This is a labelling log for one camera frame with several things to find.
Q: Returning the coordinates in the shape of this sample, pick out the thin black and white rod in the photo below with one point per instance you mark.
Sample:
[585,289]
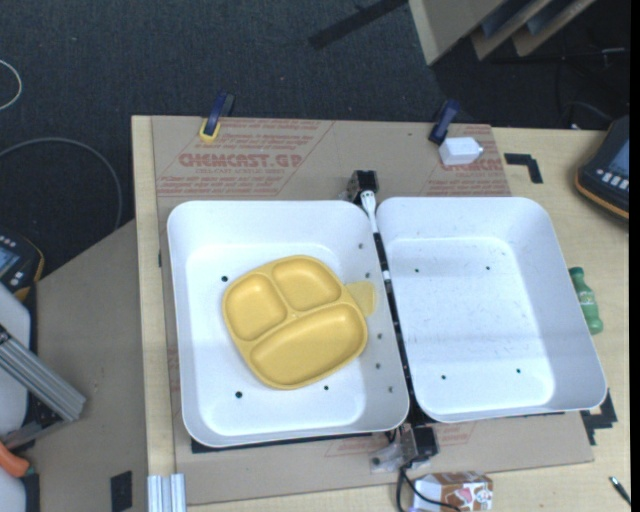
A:
[384,265]

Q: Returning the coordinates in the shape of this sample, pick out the yellow divided plate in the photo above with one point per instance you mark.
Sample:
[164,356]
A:
[300,325]

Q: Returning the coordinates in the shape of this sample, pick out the white plastic tray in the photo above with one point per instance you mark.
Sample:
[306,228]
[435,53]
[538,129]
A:
[480,320]
[280,410]

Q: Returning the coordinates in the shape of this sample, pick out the brown cardboard board red print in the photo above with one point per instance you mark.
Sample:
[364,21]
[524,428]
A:
[500,445]

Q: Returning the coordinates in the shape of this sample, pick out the green plastic bottle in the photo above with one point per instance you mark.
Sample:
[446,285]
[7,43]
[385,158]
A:
[587,300]

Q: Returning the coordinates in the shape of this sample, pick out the brown and white carton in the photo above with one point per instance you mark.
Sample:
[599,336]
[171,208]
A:
[460,492]

